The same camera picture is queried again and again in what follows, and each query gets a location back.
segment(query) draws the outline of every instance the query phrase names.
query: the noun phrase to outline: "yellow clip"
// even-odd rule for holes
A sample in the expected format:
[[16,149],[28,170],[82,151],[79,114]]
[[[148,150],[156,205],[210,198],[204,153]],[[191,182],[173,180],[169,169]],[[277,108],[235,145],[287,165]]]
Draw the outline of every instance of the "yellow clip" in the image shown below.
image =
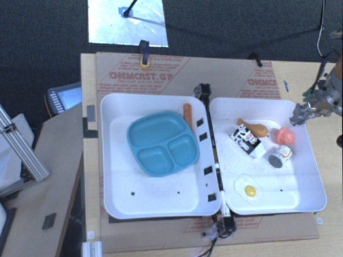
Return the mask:
[[141,56],[141,58],[140,58],[140,67],[142,68],[142,69],[146,69],[147,67],[149,67],[150,66],[150,58],[148,58],[148,61],[146,62],[146,65],[144,65],[143,64],[143,56]]

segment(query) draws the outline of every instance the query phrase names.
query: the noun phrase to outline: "cardboard sheet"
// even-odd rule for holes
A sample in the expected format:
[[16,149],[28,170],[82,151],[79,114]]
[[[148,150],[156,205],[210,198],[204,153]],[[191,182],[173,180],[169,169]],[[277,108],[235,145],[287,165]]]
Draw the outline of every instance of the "cardboard sheet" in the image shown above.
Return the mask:
[[[279,99],[271,62],[234,59],[150,55],[151,64],[141,69],[136,54],[97,53],[97,106],[109,93],[192,95],[199,83],[211,84],[215,97]],[[101,240],[104,253],[162,248],[206,246],[201,233],[213,224],[211,217],[116,220],[103,206],[101,132],[99,132],[99,174]],[[237,231],[218,244],[318,238],[312,213],[237,217]]]

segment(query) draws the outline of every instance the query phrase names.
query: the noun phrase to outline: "black device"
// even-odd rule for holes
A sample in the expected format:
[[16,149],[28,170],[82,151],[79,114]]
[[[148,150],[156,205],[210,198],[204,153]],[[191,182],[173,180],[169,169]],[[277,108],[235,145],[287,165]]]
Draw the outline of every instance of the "black device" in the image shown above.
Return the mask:
[[81,101],[81,82],[51,88],[45,95],[45,102],[50,116],[60,114],[81,103]]

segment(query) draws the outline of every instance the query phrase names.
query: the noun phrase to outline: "egg yolk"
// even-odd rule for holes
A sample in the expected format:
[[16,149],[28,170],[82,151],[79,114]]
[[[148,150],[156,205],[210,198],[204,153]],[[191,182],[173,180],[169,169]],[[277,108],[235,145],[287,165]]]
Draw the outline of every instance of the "egg yolk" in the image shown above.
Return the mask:
[[246,186],[244,191],[249,197],[254,197],[256,194],[256,189],[253,186]]

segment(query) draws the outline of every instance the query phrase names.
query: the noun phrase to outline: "white plastic tray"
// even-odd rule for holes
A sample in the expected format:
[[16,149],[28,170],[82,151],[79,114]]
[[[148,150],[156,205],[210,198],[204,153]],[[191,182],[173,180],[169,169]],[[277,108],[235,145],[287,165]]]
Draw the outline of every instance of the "white plastic tray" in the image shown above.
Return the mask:
[[[319,211],[326,205],[326,194],[317,168],[306,127],[289,122],[295,104],[286,100],[217,98],[210,104],[218,159],[229,208],[241,215]],[[261,138],[266,154],[252,158],[229,135],[242,118],[249,124],[263,124],[268,137]],[[289,145],[293,156],[282,168],[268,162],[278,147],[274,131],[286,127],[295,134]],[[246,185],[256,196],[245,195]]]
[[[183,115],[183,105],[192,106],[192,130],[199,146],[194,165],[164,177],[152,177],[138,165],[126,132],[135,120],[161,111]],[[220,207],[205,107],[198,99],[113,93],[101,101],[104,202],[107,212],[120,219],[208,216]],[[199,136],[207,133],[207,139]],[[204,169],[212,172],[204,174]]]

